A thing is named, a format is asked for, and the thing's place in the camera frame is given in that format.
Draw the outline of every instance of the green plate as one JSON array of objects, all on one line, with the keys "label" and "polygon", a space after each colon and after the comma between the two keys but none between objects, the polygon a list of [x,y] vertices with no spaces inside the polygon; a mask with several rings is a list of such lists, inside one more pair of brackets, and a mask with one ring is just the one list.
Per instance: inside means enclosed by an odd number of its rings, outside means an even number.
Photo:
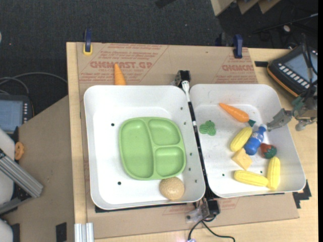
[{"label": "green plate", "polygon": [[177,176],[186,165],[182,134],[167,118],[126,120],[119,130],[119,148],[125,171],[135,179]]}]

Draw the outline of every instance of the clamp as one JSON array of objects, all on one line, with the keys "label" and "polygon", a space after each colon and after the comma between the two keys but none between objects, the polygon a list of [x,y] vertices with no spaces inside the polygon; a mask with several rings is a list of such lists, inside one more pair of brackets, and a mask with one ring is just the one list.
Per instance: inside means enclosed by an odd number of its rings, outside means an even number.
[{"label": "clamp", "polygon": [[240,34],[236,34],[233,37],[233,45],[235,49],[233,50],[233,55],[235,58],[242,58],[242,36]]},{"label": "clamp", "polygon": [[84,44],[83,44],[83,53],[85,55],[92,55],[92,53],[93,53],[93,46],[91,44],[91,36],[92,36],[92,30],[85,29]]}]

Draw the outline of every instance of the toy tomato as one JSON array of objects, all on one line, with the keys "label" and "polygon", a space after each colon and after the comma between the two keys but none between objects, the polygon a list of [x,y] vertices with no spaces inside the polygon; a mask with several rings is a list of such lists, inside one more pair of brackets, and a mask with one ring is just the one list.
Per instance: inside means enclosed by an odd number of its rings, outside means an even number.
[{"label": "toy tomato", "polygon": [[270,159],[277,154],[277,148],[274,145],[262,143],[260,145],[261,156],[266,159]]}]

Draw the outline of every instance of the toy carrot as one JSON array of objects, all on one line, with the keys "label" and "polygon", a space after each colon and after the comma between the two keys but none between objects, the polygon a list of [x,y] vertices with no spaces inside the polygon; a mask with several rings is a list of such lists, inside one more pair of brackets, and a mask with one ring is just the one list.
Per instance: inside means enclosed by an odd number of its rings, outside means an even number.
[{"label": "toy carrot", "polygon": [[256,123],[254,120],[249,119],[249,115],[241,109],[223,103],[219,103],[219,105],[239,122],[248,122],[250,126],[253,126],[254,123]]},{"label": "toy carrot", "polygon": [[127,85],[125,77],[117,63],[115,63],[115,85]]}]

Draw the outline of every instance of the wooden table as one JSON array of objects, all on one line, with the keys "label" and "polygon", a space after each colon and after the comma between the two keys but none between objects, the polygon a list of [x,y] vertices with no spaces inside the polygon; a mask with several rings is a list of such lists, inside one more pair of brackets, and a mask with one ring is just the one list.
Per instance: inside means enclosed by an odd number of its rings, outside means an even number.
[{"label": "wooden table", "polygon": [[[286,54],[285,49],[259,49],[250,48],[249,53],[252,61],[270,61]],[[73,192],[75,223],[87,223],[82,136],[80,122],[80,99],[77,68],[76,44],[67,43],[67,63],[69,80],[70,123],[71,123],[71,148],[73,165]],[[254,65],[259,83],[272,86],[278,93],[282,106],[292,109],[291,101],[294,99],[277,83],[270,79],[264,68]],[[301,202],[299,219],[271,221],[263,223],[242,224],[212,228],[221,235],[233,236],[236,241],[318,241],[318,194],[317,194],[317,124],[309,125],[301,132],[295,131],[297,121],[289,123],[289,129],[293,137],[295,147],[299,154],[306,178],[308,180],[311,197],[308,201]],[[189,230],[134,235],[96,239],[106,242],[164,242],[187,240]],[[205,228],[194,230],[193,238],[197,241],[231,241],[228,238],[216,238]]]}]

